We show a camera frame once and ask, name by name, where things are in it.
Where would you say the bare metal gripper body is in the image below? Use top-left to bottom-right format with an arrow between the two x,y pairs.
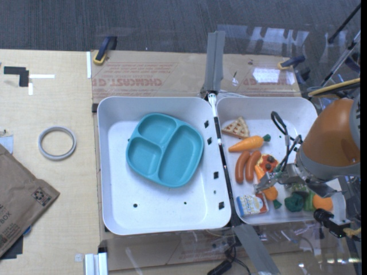
274,163 -> 314,186

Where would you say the orange carrot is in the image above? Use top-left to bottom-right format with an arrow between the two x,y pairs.
228,133 -> 272,154
254,164 -> 283,210

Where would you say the pizza slice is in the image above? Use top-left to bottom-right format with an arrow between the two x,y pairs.
256,153 -> 279,174

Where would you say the green patterned packet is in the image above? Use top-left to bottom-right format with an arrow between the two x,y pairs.
290,182 -> 309,194

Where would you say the small white and red carton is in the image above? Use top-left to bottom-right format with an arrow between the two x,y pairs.
236,192 -> 270,218

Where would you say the orange sausage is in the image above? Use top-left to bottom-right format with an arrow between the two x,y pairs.
235,150 -> 251,184
245,150 -> 262,183

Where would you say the green broccoli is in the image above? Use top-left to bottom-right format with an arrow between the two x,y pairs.
284,192 -> 305,213

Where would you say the green pepper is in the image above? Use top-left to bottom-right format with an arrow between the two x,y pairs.
303,190 -> 317,212

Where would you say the orange fruit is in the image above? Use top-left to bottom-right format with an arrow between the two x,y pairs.
312,194 -> 334,212

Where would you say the tan pie slice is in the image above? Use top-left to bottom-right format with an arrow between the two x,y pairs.
221,116 -> 250,139

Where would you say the white plastic tray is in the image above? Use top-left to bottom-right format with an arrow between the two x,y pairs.
215,96 -> 346,226
96,96 -> 232,236

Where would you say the blue divided plate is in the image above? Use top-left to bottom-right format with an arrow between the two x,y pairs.
125,112 -> 205,188

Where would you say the brown cardboard board red print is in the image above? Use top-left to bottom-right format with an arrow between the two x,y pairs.
90,49 -> 319,272

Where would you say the white tape roll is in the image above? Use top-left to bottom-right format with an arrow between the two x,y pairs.
38,125 -> 77,162

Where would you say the brown paper envelope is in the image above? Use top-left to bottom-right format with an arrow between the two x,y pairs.
0,143 -> 61,259

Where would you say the black cylinder on white bracket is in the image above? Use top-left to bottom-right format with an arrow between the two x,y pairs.
313,182 -> 352,238

